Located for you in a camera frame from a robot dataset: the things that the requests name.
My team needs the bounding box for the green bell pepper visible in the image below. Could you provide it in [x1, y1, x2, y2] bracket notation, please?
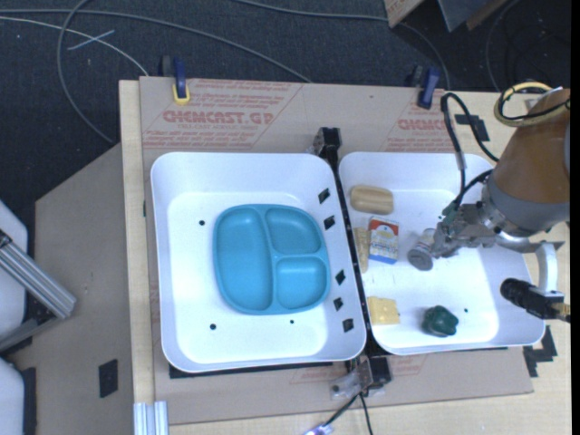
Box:
[421, 304, 460, 338]

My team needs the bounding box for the blue divided plate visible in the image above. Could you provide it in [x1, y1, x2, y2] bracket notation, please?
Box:
[211, 203, 333, 316]

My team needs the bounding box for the tan bread roll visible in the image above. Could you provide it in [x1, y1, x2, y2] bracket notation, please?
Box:
[349, 184, 395, 215]

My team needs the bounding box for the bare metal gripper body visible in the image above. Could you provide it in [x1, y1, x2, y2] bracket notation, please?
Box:
[442, 201, 505, 249]

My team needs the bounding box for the small grey can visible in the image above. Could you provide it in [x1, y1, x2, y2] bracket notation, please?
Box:
[406, 227, 438, 272]

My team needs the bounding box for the thin black and white rod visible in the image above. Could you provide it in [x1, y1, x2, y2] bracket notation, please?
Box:
[327, 146, 373, 358]

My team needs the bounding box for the white plastic tray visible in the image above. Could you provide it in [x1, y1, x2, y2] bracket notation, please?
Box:
[149, 150, 368, 374]
[337, 150, 547, 357]

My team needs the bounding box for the black cylinder on white bracket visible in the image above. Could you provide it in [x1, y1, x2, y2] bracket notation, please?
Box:
[496, 231, 567, 321]

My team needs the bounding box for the brown cardboard board red print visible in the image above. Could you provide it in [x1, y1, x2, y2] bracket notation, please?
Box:
[138, 75, 535, 426]

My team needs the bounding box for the red and white carton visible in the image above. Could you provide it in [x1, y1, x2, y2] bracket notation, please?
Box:
[367, 216, 401, 264]

